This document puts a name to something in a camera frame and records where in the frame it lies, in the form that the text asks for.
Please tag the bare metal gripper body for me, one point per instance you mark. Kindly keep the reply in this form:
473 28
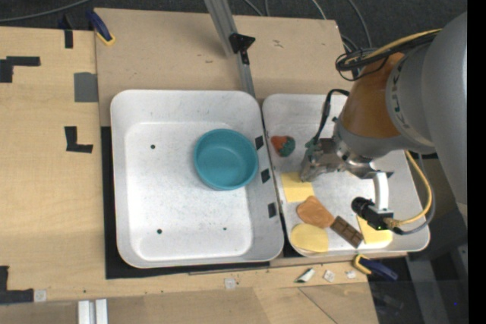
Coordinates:
326 159

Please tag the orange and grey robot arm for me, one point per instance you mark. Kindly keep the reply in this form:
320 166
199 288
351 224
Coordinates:
436 95

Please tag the white plastic tray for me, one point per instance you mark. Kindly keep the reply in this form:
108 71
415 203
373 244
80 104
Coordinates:
182 216
341 193

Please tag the yellow cheese slice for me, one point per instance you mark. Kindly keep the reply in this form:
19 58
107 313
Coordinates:
376 237
296 191

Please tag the orange and green toy strawberry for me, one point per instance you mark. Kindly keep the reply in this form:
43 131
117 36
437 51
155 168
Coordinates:
283 145

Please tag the orange-brown toy bread slice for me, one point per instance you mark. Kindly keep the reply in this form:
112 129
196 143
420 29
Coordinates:
313 213

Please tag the brown chocolate bar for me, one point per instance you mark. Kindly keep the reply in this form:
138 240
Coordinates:
346 232

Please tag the pale yellow oval toy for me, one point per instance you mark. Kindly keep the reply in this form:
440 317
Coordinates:
309 238

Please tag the teal bowl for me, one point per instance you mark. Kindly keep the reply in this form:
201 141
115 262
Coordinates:
226 159

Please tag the pale wood board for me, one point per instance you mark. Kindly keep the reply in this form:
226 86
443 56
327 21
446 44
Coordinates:
171 53

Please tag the black cylinder on white bracket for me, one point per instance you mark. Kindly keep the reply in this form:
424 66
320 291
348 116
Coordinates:
380 189

